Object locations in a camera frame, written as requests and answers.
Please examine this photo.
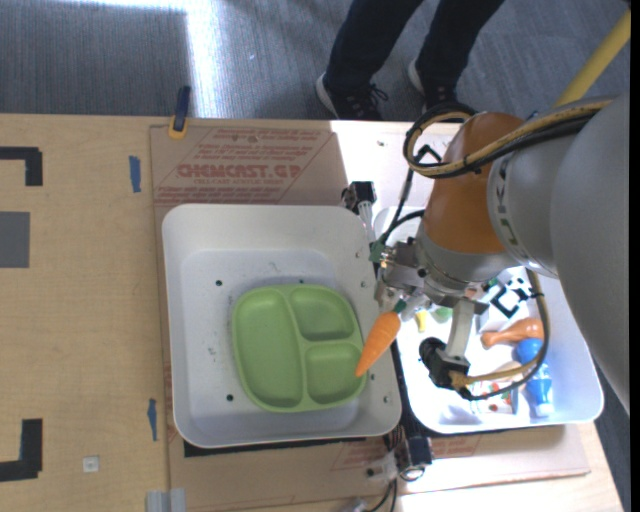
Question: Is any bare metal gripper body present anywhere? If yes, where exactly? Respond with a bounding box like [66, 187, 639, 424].
[378, 238, 437, 303]

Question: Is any orange carrot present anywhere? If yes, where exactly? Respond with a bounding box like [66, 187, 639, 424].
[354, 299, 408, 379]

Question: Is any white carton with black print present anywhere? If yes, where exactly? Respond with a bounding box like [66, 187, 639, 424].
[478, 266, 537, 322]

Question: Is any brown chicken drumstick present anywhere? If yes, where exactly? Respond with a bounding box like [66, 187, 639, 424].
[480, 318, 546, 350]

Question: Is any white packet with red print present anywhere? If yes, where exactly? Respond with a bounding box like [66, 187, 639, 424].
[464, 361, 524, 416]

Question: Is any green divided plate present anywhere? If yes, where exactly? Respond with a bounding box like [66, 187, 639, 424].
[230, 283, 370, 414]

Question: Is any blue and white bottle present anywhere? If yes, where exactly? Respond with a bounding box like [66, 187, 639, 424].
[514, 337, 556, 419]

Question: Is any white plastic tray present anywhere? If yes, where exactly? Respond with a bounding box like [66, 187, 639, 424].
[372, 204, 605, 435]
[160, 203, 403, 449]

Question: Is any brown cardboard board, red print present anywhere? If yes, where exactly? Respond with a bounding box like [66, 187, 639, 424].
[149, 117, 592, 502]

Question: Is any person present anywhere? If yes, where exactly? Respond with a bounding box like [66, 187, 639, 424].
[315, 0, 507, 122]

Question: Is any black cylinder on white bracket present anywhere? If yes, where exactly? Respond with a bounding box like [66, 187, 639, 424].
[418, 297, 476, 391]

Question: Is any black block with thin wires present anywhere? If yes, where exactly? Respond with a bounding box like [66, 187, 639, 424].
[394, 433, 434, 482]
[341, 180, 378, 209]

